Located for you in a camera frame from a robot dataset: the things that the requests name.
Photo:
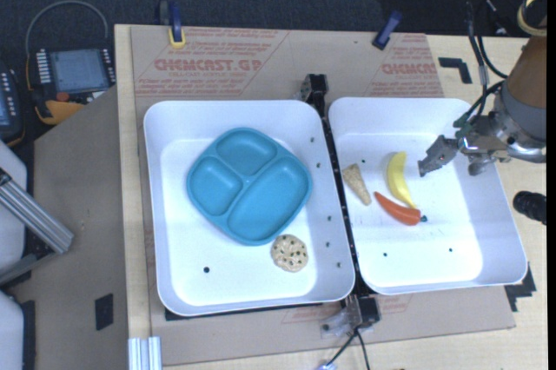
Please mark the black cylinder on white bracket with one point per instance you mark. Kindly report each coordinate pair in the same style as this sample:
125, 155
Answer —
531, 204

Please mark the blue divided plate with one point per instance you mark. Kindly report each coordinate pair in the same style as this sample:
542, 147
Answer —
247, 186

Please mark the orange carrot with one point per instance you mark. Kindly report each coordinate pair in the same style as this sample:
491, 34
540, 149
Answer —
397, 210

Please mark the beige pizza slice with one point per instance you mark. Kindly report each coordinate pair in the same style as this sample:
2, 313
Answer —
356, 181

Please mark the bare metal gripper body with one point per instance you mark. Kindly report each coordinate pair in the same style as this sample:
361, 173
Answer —
482, 138

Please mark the white plastic tray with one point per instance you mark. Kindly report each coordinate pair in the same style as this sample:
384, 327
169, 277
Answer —
243, 277
417, 255

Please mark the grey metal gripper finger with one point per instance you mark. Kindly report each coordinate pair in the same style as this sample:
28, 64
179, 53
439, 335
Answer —
436, 155
479, 165

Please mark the beige biscuit with dark chips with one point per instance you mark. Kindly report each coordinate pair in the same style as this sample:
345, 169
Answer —
289, 253

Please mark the yellow banana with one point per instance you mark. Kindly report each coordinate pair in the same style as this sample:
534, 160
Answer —
397, 177

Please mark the brown cardboard board red print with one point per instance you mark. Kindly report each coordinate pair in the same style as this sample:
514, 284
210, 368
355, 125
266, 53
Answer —
243, 68

